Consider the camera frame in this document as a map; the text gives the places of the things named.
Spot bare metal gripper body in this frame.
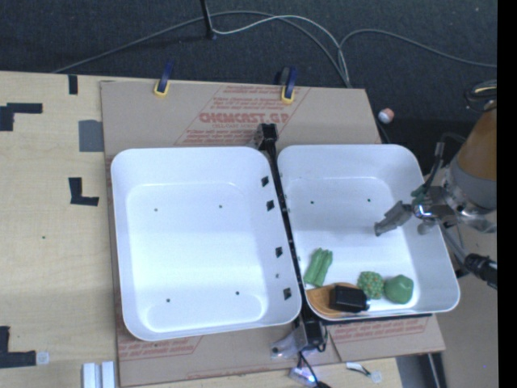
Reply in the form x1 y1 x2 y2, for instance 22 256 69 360
413 184 498 234

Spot white plastic tray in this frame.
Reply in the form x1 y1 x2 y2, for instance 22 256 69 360
110 146 304 343
276 143 461 322

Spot green pepper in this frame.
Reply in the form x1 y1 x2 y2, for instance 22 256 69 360
383 274 415 305

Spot green grapes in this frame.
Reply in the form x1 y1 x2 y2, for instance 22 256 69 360
356 271 385 301

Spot green asparagus bundle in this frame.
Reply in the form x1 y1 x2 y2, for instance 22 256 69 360
302 247 334 289

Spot black box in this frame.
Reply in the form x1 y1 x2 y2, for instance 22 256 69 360
328 285 370 314

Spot thin black rod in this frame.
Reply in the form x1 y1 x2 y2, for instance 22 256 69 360
267 147 309 323

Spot orange bowl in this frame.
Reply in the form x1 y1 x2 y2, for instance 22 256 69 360
305 282 371 322

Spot brown cardboard board, red print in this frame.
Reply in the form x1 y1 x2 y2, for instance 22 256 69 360
99 79 447 388

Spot black cylinder on white bracket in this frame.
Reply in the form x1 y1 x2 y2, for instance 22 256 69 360
443 223 498 291

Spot black block with thin wires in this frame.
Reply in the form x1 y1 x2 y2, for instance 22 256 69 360
301 318 327 350
256 122 280 152

